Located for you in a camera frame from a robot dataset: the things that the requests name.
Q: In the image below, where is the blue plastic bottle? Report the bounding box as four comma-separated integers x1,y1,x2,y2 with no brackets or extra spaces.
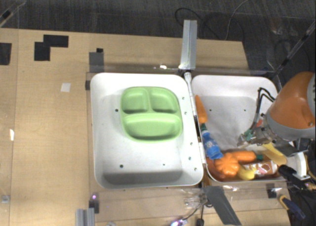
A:
200,124,224,161

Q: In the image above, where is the green divided plate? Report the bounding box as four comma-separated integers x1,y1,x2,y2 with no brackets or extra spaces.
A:
120,86,184,143

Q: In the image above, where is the yellow banana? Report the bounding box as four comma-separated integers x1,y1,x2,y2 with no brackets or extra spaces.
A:
237,165,256,181

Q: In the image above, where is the pale wood board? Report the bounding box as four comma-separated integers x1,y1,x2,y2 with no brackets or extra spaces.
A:
9,28,291,226

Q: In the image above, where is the orange carrot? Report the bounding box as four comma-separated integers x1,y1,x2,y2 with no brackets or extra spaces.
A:
231,150,264,163
195,94,208,125

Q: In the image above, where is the black cylinder on white bracket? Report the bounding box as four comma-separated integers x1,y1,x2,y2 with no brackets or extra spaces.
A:
278,151,311,183

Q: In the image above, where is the orange pumpkin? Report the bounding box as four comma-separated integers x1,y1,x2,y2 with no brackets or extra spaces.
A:
214,152,240,178

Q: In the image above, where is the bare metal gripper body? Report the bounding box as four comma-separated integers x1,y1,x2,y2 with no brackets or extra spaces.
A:
237,126,275,147

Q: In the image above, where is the white plastic tray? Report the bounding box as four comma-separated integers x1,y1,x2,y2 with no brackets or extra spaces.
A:
191,74,288,184
89,72,204,190

